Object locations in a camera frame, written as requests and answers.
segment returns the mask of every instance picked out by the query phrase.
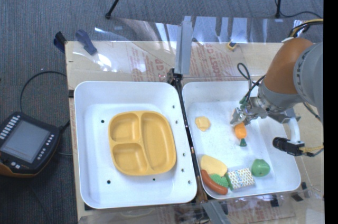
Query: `black cable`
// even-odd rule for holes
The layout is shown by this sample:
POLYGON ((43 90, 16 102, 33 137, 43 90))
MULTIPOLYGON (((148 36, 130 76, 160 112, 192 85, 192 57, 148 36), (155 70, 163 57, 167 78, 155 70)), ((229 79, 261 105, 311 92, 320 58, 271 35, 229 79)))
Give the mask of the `black cable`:
MULTIPOLYGON (((43 72, 40 72, 40 73, 37 73, 35 74, 34 76, 32 76, 26 83, 25 85, 23 86, 22 90, 21 90, 21 93, 20 93, 20 111, 23 112, 22 110, 22 96, 23 96, 23 92, 25 90, 25 88, 27 87, 27 85, 36 77, 42 75, 42 74, 46 74, 46 73, 55 73, 55 74, 60 74, 64 77, 67 77, 64 73, 61 73, 61 72, 57 72, 57 71, 43 71, 43 72)), ((65 129, 70 125, 70 120, 68 120, 64 125, 60 126, 59 129, 60 129, 60 133, 63 134, 63 132, 65 131, 65 129)), ((61 153, 61 152, 58 152, 60 155, 65 155, 65 156, 72 156, 72 154, 68 154, 68 153, 61 153)))
POLYGON ((251 81, 251 77, 250 77, 249 70, 248 70, 248 68, 244 65, 244 63, 239 62, 239 63, 237 64, 237 69, 238 69, 238 71, 241 73, 241 75, 242 75, 245 79, 247 79, 247 80, 250 81, 250 87, 249 87, 249 90, 248 90, 248 92, 247 92, 247 93, 244 95, 244 97, 243 97, 243 99, 245 99, 245 101, 248 102, 252 90, 254 89, 255 86, 259 86, 260 82, 261 82, 262 79, 265 77, 265 75, 262 76, 262 77, 260 77, 256 82, 252 82, 252 81, 251 81), (247 73, 247 76, 239 69, 240 66, 243 66, 243 67, 244 67, 245 72, 247 73))
POLYGON ((299 31, 304 30, 303 33, 307 32, 308 29, 312 26, 312 25, 322 25, 324 24, 324 21, 314 21, 314 22, 305 22, 303 24, 300 24, 298 26, 295 26, 294 28, 292 28, 292 30, 289 33, 289 37, 297 37, 299 31))
POLYGON ((28 186, 29 186, 29 188, 32 190, 32 192, 34 193, 34 195, 35 195, 35 197, 37 198, 37 200, 39 201, 39 203, 40 203, 40 205, 41 205, 41 207, 42 207, 42 209, 43 209, 43 211, 44 211, 44 213, 45 213, 45 215, 46 215, 46 217, 47 217, 47 219, 48 219, 48 222, 49 222, 49 223, 53 223, 52 220, 51 220, 50 217, 49 217, 49 214, 48 214, 47 211, 46 211, 46 208, 43 206, 43 203, 42 203, 41 200, 39 199, 39 196, 37 195, 37 193, 35 192, 35 190, 32 188, 32 186, 31 186, 30 184, 29 184, 28 186))
POLYGON ((285 15, 285 14, 283 14, 281 11, 279 11, 279 13, 280 13, 283 17, 294 17, 294 16, 300 15, 300 14, 313 14, 313 15, 319 17, 319 18, 322 18, 320 15, 318 15, 318 14, 316 14, 316 13, 314 13, 314 12, 311 12, 311 11, 303 11, 303 12, 299 12, 299 13, 294 14, 294 15, 285 15))
MULTIPOLYGON (((20 93, 20 99, 19 99, 19 104, 20 104, 20 111, 22 111, 22 96, 23 96, 23 92, 25 90, 25 88, 27 87, 27 85, 31 82, 31 80, 33 80, 34 78, 40 76, 41 74, 47 74, 47 73, 55 73, 55 74, 60 74, 64 77, 67 77, 64 73, 61 73, 61 72, 57 72, 57 71, 43 71, 43 72, 40 72, 40 73, 37 73, 35 74, 34 76, 32 76, 26 83, 25 85, 23 86, 22 90, 21 90, 21 93, 20 93)), ((69 125, 70 121, 68 120, 63 126, 60 127, 60 130, 64 131, 66 129, 66 127, 69 125)))
POLYGON ((310 153, 310 152, 308 152, 308 153, 306 153, 305 155, 306 155, 306 156, 313 157, 313 156, 318 155, 318 154, 321 153, 322 151, 324 151, 324 149, 320 149, 317 153, 310 153))
POLYGON ((304 107, 313 115, 316 119, 321 120, 319 115, 316 114, 312 109, 309 108, 309 106, 306 103, 303 103, 304 107))

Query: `toy hot dog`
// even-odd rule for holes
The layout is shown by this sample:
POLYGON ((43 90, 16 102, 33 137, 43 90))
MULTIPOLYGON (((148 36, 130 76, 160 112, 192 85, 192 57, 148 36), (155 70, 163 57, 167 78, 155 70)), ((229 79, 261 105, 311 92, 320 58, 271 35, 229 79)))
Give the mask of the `toy hot dog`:
POLYGON ((214 182, 210 176, 208 175, 208 173, 206 172, 206 170, 201 170, 201 176, 202 176, 202 181, 203 183, 208 186, 211 190, 215 191, 218 194, 221 195, 226 195, 228 193, 228 189, 217 184, 216 182, 214 182))

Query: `yellow plate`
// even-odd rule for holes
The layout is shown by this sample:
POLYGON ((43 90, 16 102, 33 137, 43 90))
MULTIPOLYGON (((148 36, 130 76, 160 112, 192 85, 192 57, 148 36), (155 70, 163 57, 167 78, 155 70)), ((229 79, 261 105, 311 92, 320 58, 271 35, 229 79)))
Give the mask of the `yellow plate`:
POLYGON ((170 124, 155 111, 117 114, 109 122, 108 137, 112 161, 125 174, 159 174, 176 163, 170 124))

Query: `metal bracket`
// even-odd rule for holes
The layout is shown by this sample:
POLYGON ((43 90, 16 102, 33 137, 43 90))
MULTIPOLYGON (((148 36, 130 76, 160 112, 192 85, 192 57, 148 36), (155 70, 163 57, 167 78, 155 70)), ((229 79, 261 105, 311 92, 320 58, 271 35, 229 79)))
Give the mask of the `metal bracket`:
POLYGON ((182 110, 182 115, 183 115, 184 125, 185 125, 185 131, 186 131, 186 135, 188 137, 188 142, 189 142, 190 151, 191 151, 191 157, 192 157, 192 161, 193 161, 194 172, 195 172, 196 181, 197 181, 196 202, 197 203, 203 203, 203 202, 207 202, 208 197, 206 196, 206 193, 203 190, 200 171, 199 171, 199 168, 198 168, 198 161, 197 161, 197 157, 196 157, 196 154, 195 154, 195 149, 194 149, 194 145, 193 145, 193 142, 192 142, 189 124, 188 124, 188 120, 187 120, 187 116, 186 116, 186 112, 185 112, 184 100, 183 100, 183 96, 182 96, 182 84, 181 84, 182 79, 183 79, 183 76, 181 74, 175 73, 174 68, 171 68, 170 71, 167 73, 167 80, 166 81, 167 81, 167 83, 169 83, 170 85, 172 85, 176 89, 176 91, 179 95, 179 99, 180 99, 181 110, 182 110))
POLYGON ((218 201, 203 203, 202 207, 213 224, 231 224, 218 201))
POLYGON ((192 32, 192 22, 183 20, 177 32, 175 73, 189 74, 192 32))

